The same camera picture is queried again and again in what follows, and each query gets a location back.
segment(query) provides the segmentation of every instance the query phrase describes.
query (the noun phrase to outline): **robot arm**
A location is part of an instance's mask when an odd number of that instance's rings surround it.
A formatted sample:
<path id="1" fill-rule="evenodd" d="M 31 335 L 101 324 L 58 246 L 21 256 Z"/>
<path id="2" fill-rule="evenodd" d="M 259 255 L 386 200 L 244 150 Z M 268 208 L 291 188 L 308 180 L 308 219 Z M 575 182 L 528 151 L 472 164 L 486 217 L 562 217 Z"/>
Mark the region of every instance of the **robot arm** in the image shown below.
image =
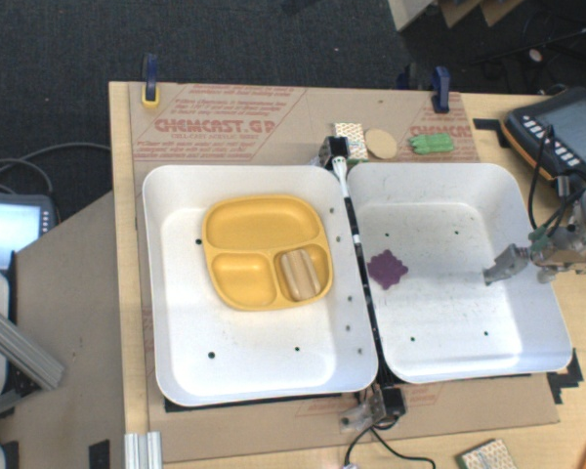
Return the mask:
<path id="1" fill-rule="evenodd" d="M 495 258 L 491 268 L 483 271 L 487 285 L 516 275 L 529 263 L 541 268 L 538 279 L 543 283 L 564 271 L 586 274 L 586 189 L 573 202 L 565 226 L 557 221 L 551 228 L 541 227 L 532 232 L 529 239 L 529 247 L 511 244 Z"/>

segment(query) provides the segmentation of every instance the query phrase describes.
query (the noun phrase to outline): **purple sponge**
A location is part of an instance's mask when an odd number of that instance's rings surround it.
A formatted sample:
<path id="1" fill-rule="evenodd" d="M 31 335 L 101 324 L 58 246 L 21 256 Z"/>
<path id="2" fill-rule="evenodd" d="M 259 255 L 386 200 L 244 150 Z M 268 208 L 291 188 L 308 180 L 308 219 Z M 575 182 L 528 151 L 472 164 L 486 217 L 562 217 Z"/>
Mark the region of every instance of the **purple sponge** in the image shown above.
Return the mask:
<path id="1" fill-rule="evenodd" d="M 391 285 L 399 283 L 401 277 L 408 273 L 408 268 L 393 255 L 391 250 L 385 250 L 380 255 L 371 257 L 371 262 L 367 263 L 367 271 L 382 288 L 388 290 Z"/>

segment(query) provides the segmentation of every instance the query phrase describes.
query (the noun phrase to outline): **green object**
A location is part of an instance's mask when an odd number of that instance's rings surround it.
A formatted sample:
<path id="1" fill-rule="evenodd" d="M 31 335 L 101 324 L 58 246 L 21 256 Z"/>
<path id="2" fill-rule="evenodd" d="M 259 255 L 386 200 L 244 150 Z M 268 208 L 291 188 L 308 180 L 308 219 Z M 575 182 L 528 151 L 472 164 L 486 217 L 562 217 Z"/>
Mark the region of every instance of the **green object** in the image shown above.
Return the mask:
<path id="1" fill-rule="evenodd" d="M 527 235 L 527 239 L 531 239 L 532 241 L 536 241 L 543 237 L 543 235 L 547 233 L 547 226 L 540 226 L 536 230 L 532 231 L 530 234 Z"/>
<path id="2" fill-rule="evenodd" d="M 438 132 L 437 134 L 430 135 L 422 134 L 411 137 L 408 141 L 417 154 L 453 151 L 453 141 L 451 140 L 451 136 L 446 132 Z"/>
<path id="3" fill-rule="evenodd" d="M 529 249 L 532 252 L 541 252 L 547 245 L 550 243 L 550 238 L 548 236 L 541 236 L 537 240 L 535 240 Z"/>

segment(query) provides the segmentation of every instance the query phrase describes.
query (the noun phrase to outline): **black clip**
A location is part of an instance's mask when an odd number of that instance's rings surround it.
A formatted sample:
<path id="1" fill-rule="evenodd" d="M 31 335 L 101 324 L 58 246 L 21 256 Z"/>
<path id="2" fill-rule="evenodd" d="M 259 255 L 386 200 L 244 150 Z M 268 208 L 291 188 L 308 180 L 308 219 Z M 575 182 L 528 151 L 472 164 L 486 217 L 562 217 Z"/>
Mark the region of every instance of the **black clip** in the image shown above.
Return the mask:
<path id="1" fill-rule="evenodd" d="M 319 148 L 319 164 L 326 170 L 332 170 L 332 158 L 343 156 L 347 160 L 350 156 L 348 142 L 347 137 L 326 137 Z"/>
<path id="2" fill-rule="evenodd" d="M 142 89 L 141 101 L 145 107 L 157 107 L 160 101 L 159 89 L 156 85 L 156 56 L 146 54 L 142 68 L 142 76 L 146 85 Z"/>
<path id="3" fill-rule="evenodd" d="M 444 66 L 437 66 L 432 73 L 432 106 L 436 113 L 449 112 L 449 80 L 451 76 Z"/>

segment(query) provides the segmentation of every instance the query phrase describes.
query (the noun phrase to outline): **gray carpet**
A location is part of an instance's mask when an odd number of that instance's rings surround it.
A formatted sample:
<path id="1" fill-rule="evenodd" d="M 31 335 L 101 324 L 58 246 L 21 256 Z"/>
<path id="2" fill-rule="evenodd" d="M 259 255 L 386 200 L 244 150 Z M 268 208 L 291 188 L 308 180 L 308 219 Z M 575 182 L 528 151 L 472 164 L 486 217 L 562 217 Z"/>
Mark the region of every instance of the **gray carpet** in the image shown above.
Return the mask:
<path id="1" fill-rule="evenodd" d="M 446 66 L 462 92 L 586 87 L 586 63 L 546 51 L 487 68 L 475 58 L 578 29 L 586 0 L 527 0 L 494 27 L 473 11 L 453 29 L 432 7 L 398 33 L 387 0 L 0 0 L 0 158 L 49 145 L 108 144 L 107 82 L 138 80 L 145 52 L 168 81 L 391 89 L 408 64 L 412 88 Z M 586 36 L 566 45 L 586 55 Z M 52 178 L 64 218 L 110 190 L 103 151 L 34 160 Z M 43 192 L 16 168 L 0 184 Z"/>

